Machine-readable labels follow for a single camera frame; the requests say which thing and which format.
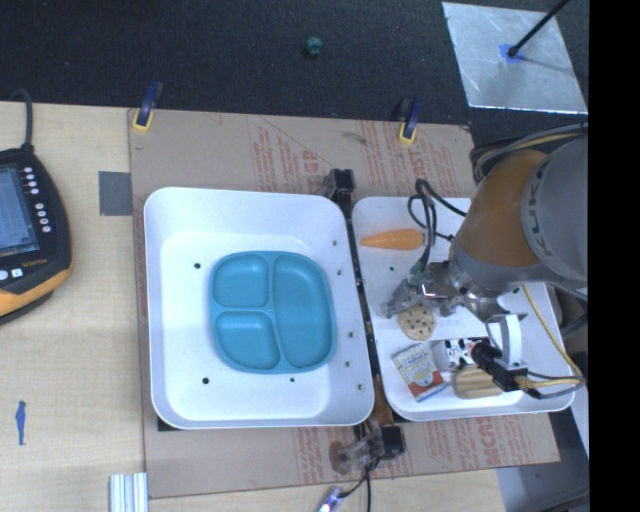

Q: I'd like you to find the brown cardboard board, red print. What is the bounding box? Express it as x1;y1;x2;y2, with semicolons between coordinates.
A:
127;108;562;500

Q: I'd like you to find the orange carrot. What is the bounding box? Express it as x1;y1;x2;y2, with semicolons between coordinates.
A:
359;227;426;252

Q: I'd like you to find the black block with thin wires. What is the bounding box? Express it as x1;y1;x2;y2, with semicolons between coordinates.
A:
319;168;357;202
379;423;407;459

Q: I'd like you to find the white plastic tray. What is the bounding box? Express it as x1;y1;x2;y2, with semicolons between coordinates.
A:
143;186;376;431
351;195;577;423

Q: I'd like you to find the black and white cow-print carton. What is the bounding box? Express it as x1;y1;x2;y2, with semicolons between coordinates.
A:
431;336;494;374

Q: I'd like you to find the white and red carton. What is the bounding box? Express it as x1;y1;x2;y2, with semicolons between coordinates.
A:
390;342;448;403

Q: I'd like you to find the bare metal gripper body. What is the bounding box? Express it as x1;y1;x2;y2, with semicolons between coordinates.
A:
417;261;507;322

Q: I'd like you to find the beige bread slice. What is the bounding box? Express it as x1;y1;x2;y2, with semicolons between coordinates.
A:
453;365;504;401

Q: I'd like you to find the black cylinder on white bracket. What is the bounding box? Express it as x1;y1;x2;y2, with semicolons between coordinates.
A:
471;312;530;394

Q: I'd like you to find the blue divided plate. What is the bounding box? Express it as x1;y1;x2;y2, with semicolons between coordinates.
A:
208;250;338;375

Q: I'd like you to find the beige chocolate chip biscuit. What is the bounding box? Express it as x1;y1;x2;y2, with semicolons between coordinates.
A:
397;304;437;342

